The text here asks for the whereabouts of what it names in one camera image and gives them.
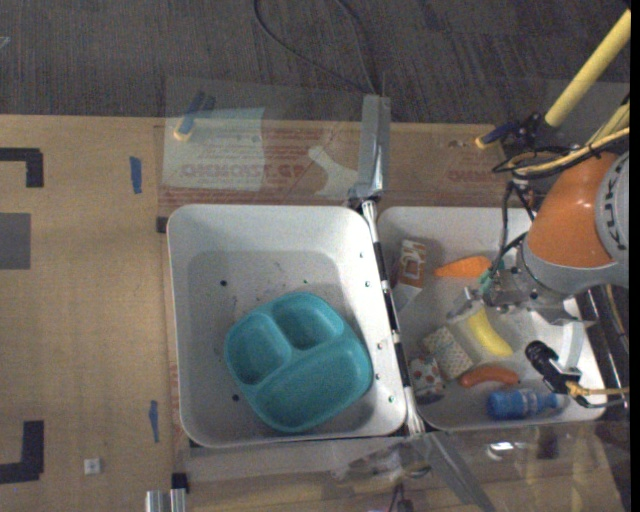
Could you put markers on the white can with red print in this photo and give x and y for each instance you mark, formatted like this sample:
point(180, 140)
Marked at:
point(426, 377)

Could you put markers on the white dotted can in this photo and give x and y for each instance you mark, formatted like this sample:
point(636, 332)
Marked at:
point(447, 352)

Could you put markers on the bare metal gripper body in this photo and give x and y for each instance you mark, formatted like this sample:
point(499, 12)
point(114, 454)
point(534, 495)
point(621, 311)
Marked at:
point(507, 290)

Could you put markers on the orange carrot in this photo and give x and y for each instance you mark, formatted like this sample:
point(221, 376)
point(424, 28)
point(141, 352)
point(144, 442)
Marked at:
point(462, 267)

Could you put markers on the brown cardboard board red print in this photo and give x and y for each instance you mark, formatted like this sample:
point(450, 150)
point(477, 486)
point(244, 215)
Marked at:
point(300, 160)

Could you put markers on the teal divided plate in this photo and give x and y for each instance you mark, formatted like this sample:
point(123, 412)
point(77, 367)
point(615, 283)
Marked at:
point(300, 365)

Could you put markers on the white plastic bottle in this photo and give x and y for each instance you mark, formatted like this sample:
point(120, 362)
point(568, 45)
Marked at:
point(465, 332)

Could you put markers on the dull grey metal gripper finger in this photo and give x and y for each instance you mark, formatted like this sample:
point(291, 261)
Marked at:
point(467, 301)

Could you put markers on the orange sausage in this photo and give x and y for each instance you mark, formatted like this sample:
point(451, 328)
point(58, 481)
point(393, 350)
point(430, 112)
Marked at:
point(487, 376)

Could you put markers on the white plastic tray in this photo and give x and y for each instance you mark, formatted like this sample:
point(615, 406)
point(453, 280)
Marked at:
point(450, 230)
point(280, 235)

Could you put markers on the brown and white carton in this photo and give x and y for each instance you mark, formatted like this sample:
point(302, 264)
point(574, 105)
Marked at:
point(412, 265)

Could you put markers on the yellow banana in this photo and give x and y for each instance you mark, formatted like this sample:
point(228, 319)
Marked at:
point(492, 337)

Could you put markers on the blue bottle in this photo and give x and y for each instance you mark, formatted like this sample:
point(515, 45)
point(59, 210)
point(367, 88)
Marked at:
point(520, 404)

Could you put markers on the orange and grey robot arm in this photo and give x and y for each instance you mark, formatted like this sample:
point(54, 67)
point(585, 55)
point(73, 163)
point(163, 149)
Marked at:
point(570, 225)

